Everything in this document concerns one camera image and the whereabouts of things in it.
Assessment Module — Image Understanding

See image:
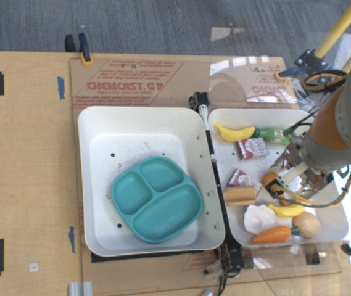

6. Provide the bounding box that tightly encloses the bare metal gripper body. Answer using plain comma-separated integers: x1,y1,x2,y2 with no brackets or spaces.
281,136,333,197

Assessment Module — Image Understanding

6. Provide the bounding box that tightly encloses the orange round toy food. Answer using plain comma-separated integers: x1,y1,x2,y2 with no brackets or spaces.
262,171,279,187

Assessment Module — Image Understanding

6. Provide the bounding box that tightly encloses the white plastic tray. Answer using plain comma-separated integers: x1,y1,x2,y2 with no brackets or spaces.
77,105,226,257
207,107,350,249

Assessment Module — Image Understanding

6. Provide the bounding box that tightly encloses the green bottle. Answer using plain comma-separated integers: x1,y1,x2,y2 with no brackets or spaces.
253,127,291,146

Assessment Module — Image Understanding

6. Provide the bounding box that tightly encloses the red and white carton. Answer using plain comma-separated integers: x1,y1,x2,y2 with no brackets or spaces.
235,137,270,160
227,168,263,195

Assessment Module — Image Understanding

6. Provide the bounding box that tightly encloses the yellow banana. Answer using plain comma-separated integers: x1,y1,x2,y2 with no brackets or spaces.
267,202,307,218
214,122,256,142

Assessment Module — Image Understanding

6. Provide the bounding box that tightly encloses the tan wooden cylinder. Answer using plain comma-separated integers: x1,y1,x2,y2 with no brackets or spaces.
223,186,257,207

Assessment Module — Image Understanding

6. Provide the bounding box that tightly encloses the white fried egg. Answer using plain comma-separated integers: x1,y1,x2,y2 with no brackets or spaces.
243,204,276,236

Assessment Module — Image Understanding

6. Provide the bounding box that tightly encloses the thin black and white rod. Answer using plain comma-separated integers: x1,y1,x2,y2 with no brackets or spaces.
198,103,238,253

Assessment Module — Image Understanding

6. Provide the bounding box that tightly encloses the beige speckled ball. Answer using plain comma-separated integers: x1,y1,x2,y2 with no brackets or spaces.
292,211,322,239

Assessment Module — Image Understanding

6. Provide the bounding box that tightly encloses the orange carrot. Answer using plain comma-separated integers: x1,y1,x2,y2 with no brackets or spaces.
251,225,300,244

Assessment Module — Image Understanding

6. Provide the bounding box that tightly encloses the teal divided plate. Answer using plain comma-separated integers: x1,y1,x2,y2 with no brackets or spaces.
110,155,204,244

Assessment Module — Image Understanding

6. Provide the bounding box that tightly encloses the brown cardboard board red print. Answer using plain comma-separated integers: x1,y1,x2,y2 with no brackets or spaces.
70,52,350,296

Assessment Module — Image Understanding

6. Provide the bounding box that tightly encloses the black block with thin wires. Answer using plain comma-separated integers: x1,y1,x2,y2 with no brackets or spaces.
221,244,246,271
189,91,210,110

